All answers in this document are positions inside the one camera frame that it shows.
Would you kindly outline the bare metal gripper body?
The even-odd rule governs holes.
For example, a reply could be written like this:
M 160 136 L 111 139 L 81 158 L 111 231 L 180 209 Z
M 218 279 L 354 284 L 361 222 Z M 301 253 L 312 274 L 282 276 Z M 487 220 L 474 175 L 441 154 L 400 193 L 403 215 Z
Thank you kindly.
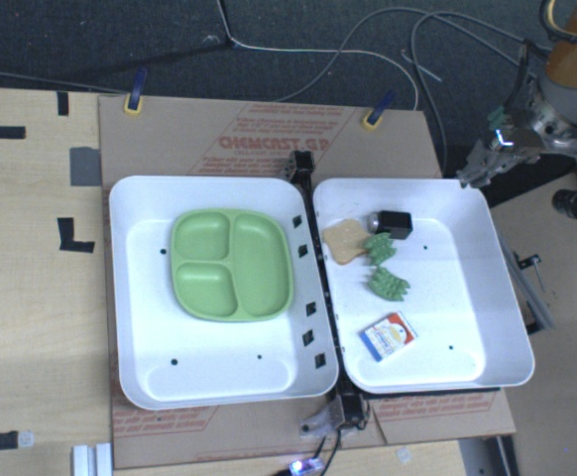
M 508 163 L 533 163 L 541 155 L 577 157 L 577 126 L 555 111 L 497 110 L 488 116 L 492 131 L 487 148 Z

